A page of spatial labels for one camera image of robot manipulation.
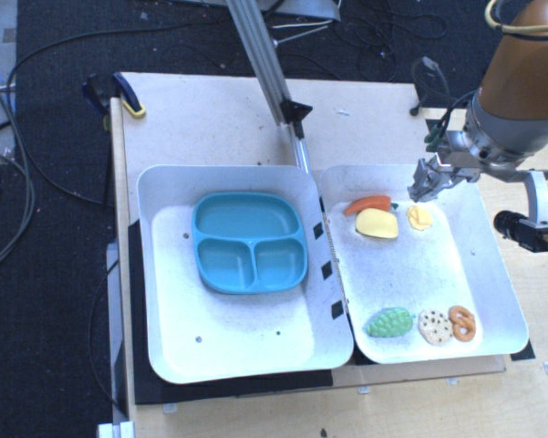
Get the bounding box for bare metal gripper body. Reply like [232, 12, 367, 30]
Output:
[429, 130, 530, 185]

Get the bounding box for small yellow pasta piece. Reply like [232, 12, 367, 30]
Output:
[406, 204, 434, 232]

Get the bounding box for orange carrot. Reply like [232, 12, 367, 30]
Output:
[344, 194, 399, 216]

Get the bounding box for yellow mango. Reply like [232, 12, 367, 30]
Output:
[355, 207, 400, 240]

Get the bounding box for white plastic tray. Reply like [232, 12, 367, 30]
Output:
[317, 163, 531, 366]
[136, 163, 356, 386]

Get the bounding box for thin black and white rod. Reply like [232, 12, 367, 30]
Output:
[293, 135, 351, 318]

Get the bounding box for white spotted biscuit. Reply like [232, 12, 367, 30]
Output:
[417, 308, 454, 347]

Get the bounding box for green grapes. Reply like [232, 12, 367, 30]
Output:
[365, 307, 416, 339]

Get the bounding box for brown pretzel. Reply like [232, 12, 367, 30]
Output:
[448, 305, 478, 343]

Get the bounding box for blue divided plate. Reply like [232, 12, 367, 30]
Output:
[191, 191, 310, 296]

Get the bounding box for pale flat board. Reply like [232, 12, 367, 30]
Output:
[117, 71, 508, 405]

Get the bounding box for black cylinder on white bracket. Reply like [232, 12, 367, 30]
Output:
[492, 169, 548, 255]

